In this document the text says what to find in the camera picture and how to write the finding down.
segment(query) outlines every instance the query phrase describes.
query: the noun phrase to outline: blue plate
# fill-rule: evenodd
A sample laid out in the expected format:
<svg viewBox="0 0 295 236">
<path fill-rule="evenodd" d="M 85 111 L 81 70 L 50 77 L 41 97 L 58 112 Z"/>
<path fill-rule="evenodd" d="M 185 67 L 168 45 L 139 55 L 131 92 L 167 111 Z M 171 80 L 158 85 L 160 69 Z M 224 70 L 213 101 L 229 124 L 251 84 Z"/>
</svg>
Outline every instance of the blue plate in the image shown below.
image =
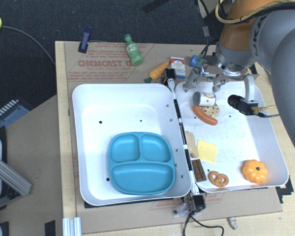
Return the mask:
<svg viewBox="0 0 295 236">
<path fill-rule="evenodd" d="M 109 145 L 108 163 L 112 184 L 126 194 L 159 194 L 169 190 L 175 182 L 171 147 L 158 134 L 116 135 Z"/>
</svg>

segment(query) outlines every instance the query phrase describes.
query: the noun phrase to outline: toy pumpkin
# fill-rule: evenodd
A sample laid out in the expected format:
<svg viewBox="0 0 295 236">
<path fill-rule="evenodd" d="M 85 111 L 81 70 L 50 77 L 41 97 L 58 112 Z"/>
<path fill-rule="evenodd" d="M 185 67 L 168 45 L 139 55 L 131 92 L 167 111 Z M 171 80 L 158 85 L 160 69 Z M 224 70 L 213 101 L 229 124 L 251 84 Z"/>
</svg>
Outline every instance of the toy pumpkin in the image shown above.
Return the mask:
<svg viewBox="0 0 295 236">
<path fill-rule="evenodd" d="M 242 168 L 242 173 L 247 180 L 253 183 L 260 183 L 266 180 L 267 168 L 258 160 L 248 160 Z"/>
</svg>

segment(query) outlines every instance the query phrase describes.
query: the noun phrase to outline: can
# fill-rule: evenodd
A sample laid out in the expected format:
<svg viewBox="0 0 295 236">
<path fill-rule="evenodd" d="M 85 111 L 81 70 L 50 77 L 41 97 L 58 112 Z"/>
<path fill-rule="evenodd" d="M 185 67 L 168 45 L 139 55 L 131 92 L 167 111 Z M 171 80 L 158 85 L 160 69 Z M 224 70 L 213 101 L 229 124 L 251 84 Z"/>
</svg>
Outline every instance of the can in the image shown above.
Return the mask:
<svg viewBox="0 0 295 236">
<path fill-rule="evenodd" d="M 193 94 L 193 105 L 199 107 L 213 107 L 216 103 L 215 93 L 195 92 Z"/>
</svg>

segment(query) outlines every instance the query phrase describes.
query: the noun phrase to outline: cardboard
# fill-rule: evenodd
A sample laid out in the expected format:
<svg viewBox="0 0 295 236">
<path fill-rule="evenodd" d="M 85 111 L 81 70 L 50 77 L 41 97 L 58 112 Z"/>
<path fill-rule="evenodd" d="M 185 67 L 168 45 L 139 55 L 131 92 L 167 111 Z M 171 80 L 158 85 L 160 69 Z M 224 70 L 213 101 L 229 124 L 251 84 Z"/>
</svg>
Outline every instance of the cardboard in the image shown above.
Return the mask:
<svg viewBox="0 0 295 236">
<path fill-rule="evenodd" d="M 185 218 L 173 215 L 181 199 L 140 202 L 114 206 L 88 207 L 79 189 L 78 155 L 72 92 L 85 83 L 143 83 L 150 70 L 170 57 L 185 59 L 186 74 L 191 57 L 201 52 L 200 45 L 138 44 L 144 62 L 134 67 L 125 52 L 125 43 L 90 43 L 85 54 L 79 53 L 78 42 L 65 42 L 68 106 L 72 142 L 72 159 L 77 215 L 82 220 L 82 232 L 91 234 L 104 231 L 183 223 Z M 282 211 L 275 188 L 201 194 L 206 208 L 201 220 L 244 216 Z"/>
</svg>

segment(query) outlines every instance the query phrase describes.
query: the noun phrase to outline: toy bottle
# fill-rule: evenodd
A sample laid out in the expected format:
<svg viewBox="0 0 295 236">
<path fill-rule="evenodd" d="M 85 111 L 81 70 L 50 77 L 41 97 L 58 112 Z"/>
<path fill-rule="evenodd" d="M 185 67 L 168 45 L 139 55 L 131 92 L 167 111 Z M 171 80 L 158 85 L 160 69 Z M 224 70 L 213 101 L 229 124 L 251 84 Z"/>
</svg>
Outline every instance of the toy bottle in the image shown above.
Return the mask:
<svg viewBox="0 0 295 236">
<path fill-rule="evenodd" d="M 126 34 L 124 36 L 124 40 L 126 41 L 126 51 L 131 59 L 131 63 L 133 66 L 141 65 L 143 62 L 143 58 L 140 55 L 139 48 L 135 42 L 132 41 L 131 35 Z"/>
</svg>

